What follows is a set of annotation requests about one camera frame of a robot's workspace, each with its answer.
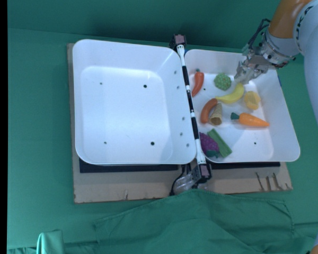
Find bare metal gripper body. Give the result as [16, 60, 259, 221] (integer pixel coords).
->
[245, 40, 293, 73]

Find green bumpy round fruit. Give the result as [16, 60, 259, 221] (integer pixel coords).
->
[214, 72, 233, 92]

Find yellow pepper piece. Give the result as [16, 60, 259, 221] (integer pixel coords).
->
[243, 90, 262, 111]

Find yellow banana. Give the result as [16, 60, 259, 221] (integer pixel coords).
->
[215, 82, 245, 105]

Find orange carrot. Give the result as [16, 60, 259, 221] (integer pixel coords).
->
[230, 112, 270, 128]

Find red chili pepper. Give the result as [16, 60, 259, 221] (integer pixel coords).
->
[191, 68, 205, 98]

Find tan ice cream cone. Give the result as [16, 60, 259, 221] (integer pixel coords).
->
[209, 103, 224, 126]

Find orange sausage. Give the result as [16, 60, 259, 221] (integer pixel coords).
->
[200, 97, 219, 124]

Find black and white thin rod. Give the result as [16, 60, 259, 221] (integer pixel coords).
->
[176, 44, 208, 166]

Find white plastic tray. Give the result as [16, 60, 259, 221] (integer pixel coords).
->
[183, 48, 301, 164]
[72, 38, 198, 166]

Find green celery stick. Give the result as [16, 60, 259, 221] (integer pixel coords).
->
[207, 128, 233, 158]

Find purple grapes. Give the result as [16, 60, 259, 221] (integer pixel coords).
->
[198, 131, 220, 159]

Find green cloth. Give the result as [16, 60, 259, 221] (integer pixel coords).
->
[36, 188, 318, 254]

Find brown cardboard board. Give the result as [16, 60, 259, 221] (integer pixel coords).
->
[67, 43, 294, 204]

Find black block with wires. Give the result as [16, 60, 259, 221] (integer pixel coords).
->
[169, 34, 188, 50]
[191, 163, 213, 185]

